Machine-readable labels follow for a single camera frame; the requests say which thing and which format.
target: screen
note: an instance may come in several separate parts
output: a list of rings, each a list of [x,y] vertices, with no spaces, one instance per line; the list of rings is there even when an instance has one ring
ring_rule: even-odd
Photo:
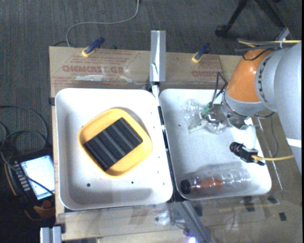
[[[47,189],[54,191],[54,165],[49,155],[24,161],[21,163],[25,174],[45,186]],[[29,181],[38,200],[51,196],[51,193],[42,188],[40,185]]]

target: bottle cap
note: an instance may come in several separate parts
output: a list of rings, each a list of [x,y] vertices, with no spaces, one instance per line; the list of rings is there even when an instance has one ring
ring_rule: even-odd
[[[182,180],[180,183],[180,189],[183,194],[189,194],[191,192],[191,184],[188,179]]]

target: table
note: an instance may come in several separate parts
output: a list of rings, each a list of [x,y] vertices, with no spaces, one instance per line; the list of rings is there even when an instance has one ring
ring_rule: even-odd
[[[214,89],[216,74],[229,80],[239,56],[204,55],[198,64],[193,54],[167,53],[166,88]],[[98,49],[92,57],[81,49],[50,47],[50,77],[53,150],[57,156],[54,97],[63,88],[145,89],[149,75],[149,51]],[[279,154],[290,153],[279,118],[273,118]],[[265,156],[274,149],[268,120],[260,120],[258,139]],[[99,242],[187,242],[180,224],[169,223],[176,216],[171,204],[133,206],[70,212],[59,199],[58,159],[56,177],[56,224],[63,241],[99,238]],[[196,201],[201,221],[216,242],[300,242],[302,239],[301,176],[294,159],[268,164],[273,185],[268,194]]]

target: bright light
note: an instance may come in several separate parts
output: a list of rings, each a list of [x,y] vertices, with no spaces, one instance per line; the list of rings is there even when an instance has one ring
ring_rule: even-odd
[[[188,243],[197,243],[194,237],[190,237]]]

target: plastic bottle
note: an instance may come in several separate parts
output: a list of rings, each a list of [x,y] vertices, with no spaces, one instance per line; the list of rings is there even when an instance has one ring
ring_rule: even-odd
[[[250,174],[244,167],[226,169],[204,169],[190,175],[180,182],[183,194],[219,195],[228,191],[247,189],[251,181]]]

